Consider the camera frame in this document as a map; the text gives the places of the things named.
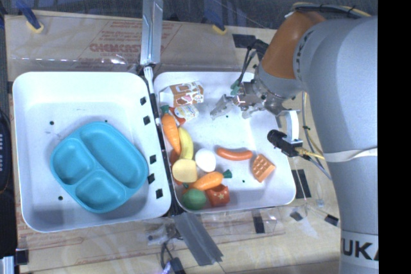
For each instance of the brown waffle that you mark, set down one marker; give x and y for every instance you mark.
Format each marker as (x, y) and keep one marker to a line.
(262, 167)

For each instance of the yellow banana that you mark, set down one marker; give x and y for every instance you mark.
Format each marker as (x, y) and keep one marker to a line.
(187, 142)

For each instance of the green lime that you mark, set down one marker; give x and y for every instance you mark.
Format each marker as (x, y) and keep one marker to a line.
(194, 199)

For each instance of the pale yellow potato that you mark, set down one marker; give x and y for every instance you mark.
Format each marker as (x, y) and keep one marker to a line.
(184, 170)

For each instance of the red cube with star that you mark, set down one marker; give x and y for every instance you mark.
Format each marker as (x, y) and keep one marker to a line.
(218, 195)

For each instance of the blue divided plate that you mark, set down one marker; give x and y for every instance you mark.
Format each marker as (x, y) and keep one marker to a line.
(102, 163)

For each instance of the orange sausage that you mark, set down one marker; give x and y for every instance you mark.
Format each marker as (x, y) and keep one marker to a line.
(234, 154)

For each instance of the orange and white carton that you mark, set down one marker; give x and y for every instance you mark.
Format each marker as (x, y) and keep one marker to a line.
(187, 93)

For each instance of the white plastic tray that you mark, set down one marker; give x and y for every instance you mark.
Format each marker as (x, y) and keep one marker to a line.
(41, 96)
(244, 134)

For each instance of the white egg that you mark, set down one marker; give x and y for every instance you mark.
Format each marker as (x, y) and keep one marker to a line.
(205, 159)

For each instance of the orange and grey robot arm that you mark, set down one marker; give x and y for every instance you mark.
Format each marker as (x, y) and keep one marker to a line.
(346, 106)

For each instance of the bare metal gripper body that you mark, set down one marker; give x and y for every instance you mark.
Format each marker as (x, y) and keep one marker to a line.
(253, 97)

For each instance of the black cylinder on white bracket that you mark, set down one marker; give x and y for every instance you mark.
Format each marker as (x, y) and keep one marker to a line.
(282, 141)

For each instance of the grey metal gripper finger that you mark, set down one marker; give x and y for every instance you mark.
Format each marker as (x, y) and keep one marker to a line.
(251, 112)
(223, 104)

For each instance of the small white yoghurt cup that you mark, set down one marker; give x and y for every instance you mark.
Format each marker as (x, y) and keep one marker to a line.
(187, 112)

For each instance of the brown cardboard board red print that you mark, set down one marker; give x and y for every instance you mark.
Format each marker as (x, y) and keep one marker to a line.
(96, 38)

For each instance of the orange carrot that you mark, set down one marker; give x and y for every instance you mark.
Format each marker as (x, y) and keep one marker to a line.
(171, 131)
(208, 180)

